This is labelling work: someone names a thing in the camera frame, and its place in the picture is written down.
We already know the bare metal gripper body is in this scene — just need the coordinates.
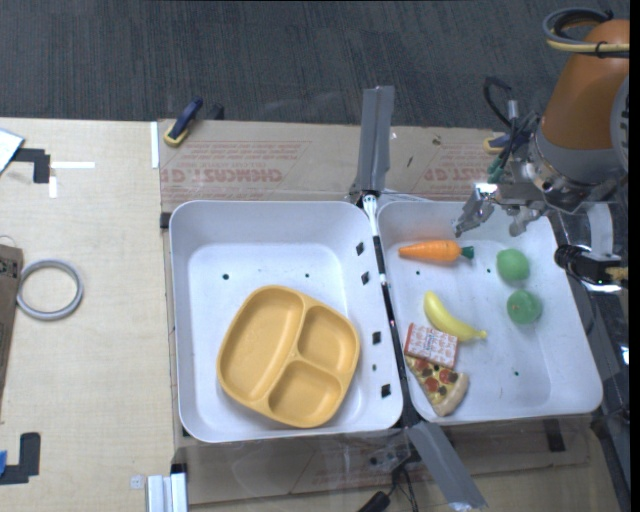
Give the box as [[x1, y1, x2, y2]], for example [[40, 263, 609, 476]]
[[491, 157, 620, 215]]

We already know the orange and white packet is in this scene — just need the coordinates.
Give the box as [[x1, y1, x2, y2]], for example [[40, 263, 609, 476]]
[[402, 322, 460, 371]]

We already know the white plastic tray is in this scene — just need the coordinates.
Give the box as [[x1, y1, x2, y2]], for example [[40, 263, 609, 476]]
[[168, 199, 405, 445], [375, 199, 605, 427]]

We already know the orange carrot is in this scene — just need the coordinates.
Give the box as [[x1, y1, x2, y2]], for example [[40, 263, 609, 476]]
[[397, 239, 476, 265]]

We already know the brown cardboard board red print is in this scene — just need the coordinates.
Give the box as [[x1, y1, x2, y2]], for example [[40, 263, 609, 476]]
[[156, 118, 602, 506]]

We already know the black cylinder on white bracket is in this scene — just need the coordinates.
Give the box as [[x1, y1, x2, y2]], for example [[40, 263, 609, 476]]
[[553, 199, 625, 291]]

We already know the pizza slice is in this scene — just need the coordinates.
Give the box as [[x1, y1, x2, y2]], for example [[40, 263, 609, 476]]
[[404, 353, 471, 418]]

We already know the grey tape roll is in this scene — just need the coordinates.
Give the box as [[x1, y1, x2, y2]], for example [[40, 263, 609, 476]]
[[15, 258, 85, 322]]

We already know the green apple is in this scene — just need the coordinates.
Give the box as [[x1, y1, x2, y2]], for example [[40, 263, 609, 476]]
[[495, 247, 531, 284], [505, 288, 544, 326]]

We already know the yellow divided plate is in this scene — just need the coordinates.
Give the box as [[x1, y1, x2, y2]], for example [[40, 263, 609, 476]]
[[215, 284, 362, 430]]

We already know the yellow banana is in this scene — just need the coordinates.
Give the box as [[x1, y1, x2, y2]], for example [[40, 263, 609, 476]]
[[422, 289, 489, 345]]

